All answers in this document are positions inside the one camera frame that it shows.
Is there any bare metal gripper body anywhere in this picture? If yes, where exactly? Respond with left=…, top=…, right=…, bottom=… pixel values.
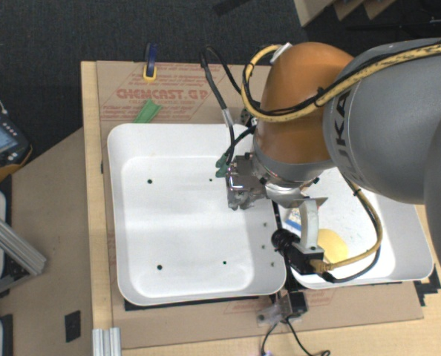
left=225, top=154, right=320, bottom=209

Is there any blue and white packet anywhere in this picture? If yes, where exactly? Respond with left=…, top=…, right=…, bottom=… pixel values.
left=282, top=207, right=304, bottom=234

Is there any white plastic tray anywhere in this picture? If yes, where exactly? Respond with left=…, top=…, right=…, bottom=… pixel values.
left=273, top=165, right=435, bottom=291
left=106, top=122, right=288, bottom=307

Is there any round yellow biscuit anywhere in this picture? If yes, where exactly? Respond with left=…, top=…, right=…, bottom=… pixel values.
left=316, top=228, right=351, bottom=266

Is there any brown cardboard board, red print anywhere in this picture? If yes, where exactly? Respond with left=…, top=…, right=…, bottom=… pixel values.
left=96, top=60, right=425, bottom=350

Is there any black cylinder on white bracket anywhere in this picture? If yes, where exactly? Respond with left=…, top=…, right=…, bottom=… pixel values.
left=271, top=200, right=326, bottom=276

